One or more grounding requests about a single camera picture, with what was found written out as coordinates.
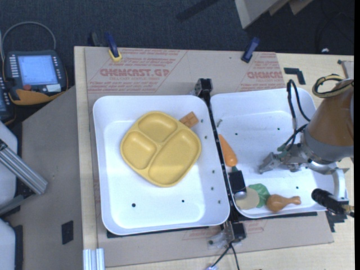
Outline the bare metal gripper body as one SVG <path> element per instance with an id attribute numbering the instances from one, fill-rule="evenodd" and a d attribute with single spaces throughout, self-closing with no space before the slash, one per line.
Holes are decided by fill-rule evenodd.
<path id="1" fill-rule="evenodd" d="M 278 154 L 278 157 L 284 166 L 286 166 L 287 163 L 302 163 L 302 169 L 310 169 L 323 175 L 331 175 L 338 170 L 336 166 L 324 164 L 323 160 L 316 156 L 304 143 L 297 143 L 290 146 L 282 145 L 278 148 L 278 151 L 280 150 L 282 151 Z"/>

